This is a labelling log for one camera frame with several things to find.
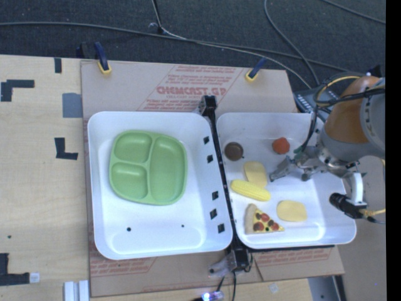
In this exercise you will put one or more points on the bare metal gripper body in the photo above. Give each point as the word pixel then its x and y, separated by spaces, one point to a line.
pixel 319 163

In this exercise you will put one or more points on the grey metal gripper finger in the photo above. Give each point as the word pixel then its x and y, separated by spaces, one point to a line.
pixel 282 169
pixel 307 176

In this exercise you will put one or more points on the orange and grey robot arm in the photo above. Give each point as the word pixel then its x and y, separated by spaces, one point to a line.
pixel 347 124

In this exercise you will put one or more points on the orange red tomato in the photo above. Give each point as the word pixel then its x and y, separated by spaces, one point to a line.
pixel 280 145

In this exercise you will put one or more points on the pale yellow oval slice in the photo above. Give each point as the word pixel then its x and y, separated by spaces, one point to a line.
pixel 255 172
pixel 291 211

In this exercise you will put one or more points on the yellow corn cob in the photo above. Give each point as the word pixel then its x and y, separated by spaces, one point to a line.
pixel 250 190

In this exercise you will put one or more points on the brown doughnut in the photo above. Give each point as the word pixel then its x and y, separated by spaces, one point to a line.
pixel 233 151

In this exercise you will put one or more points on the white plastic tray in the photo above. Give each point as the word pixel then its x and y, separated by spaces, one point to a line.
pixel 300 230
pixel 156 230

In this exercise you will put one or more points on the pizza slice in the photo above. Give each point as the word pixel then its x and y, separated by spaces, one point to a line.
pixel 258 221

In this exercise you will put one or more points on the thin black rod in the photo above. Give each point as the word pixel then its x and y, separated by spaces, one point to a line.
pixel 223 171

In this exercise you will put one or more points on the green divided plate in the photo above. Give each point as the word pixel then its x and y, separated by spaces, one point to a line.
pixel 163 168

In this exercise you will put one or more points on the brown cardboard board red print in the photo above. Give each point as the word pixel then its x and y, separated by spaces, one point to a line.
pixel 131 86

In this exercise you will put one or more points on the black cylinder on white bracket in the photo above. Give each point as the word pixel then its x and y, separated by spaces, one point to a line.
pixel 346 204

